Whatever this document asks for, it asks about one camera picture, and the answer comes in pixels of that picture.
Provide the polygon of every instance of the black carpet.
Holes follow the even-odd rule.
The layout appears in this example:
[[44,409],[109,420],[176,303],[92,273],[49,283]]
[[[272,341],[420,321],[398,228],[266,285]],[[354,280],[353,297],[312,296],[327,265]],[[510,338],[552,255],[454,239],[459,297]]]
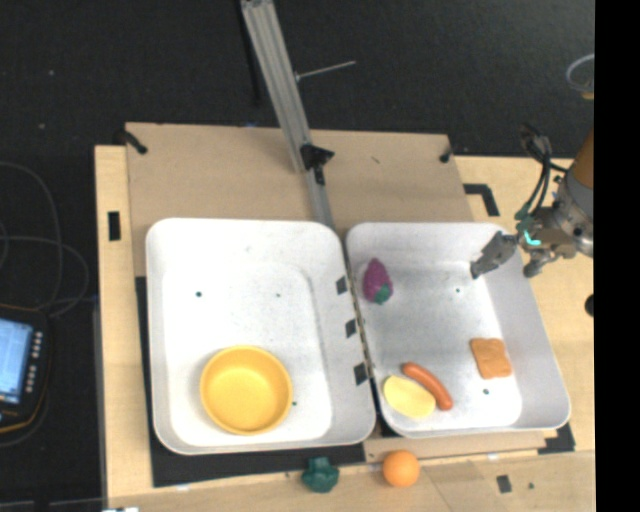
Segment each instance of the black carpet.
[[[593,124],[593,102],[565,71],[595,51],[595,0],[276,6],[296,71],[357,62],[302,80],[312,128],[446,133],[454,153],[522,156],[518,126],[528,122],[556,156],[573,157]],[[89,300],[52,321],[56,359],[40,428],[0,446],[0,503],[101,493],[93,147],[127,121],[275,126],[260,85],[255,104],[233,0],[0,3],[0,161],[44,180],[63,241],[91,275]],[[0,223],[9,235],[53,236],[38,184],[2,166]],[[80,264],[65,256],[62,298],[83,286]],[[56,269],[52,246],[10,243],[0,302],[40,304]]]

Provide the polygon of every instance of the toy orange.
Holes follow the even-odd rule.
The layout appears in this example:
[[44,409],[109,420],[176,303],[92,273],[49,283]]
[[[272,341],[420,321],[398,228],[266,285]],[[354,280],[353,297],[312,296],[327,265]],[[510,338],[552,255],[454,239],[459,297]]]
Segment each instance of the toy orange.
[[385,457],[382,475],[394,487],[410,487],[420,476],[420,463],[413,453],[397,450]]

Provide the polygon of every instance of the aluminum rod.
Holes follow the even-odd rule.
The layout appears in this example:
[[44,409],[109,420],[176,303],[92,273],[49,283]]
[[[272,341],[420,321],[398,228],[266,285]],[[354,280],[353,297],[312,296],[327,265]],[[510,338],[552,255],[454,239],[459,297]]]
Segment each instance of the aluminum rod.
[[278,123],[289,146],[296,171],[304,172],[311,207],[318,222],[334,229],[325,187],[305,169],[300,149],[311,144],[309,124],[273,0],[241,0],[242,12],[264,75]]

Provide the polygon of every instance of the yellow bowl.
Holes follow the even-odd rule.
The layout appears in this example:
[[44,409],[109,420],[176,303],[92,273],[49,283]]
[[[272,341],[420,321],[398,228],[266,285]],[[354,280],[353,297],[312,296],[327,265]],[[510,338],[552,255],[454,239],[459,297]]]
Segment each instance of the yellow bowl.
[[255,435],[276,428],[289,414],[291,377],[266,350],[236,346],[214,355],[200,378],[200,398],[221,428]]

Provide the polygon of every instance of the purple eggplant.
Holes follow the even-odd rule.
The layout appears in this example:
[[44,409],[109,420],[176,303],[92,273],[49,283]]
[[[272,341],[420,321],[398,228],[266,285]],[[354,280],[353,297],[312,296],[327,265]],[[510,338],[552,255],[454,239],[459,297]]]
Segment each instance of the purple eggplant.
[[369,262],[362,288],[366,299],[376,304],[384,304],[393,295],[393,284],[387,269],[377,258]]

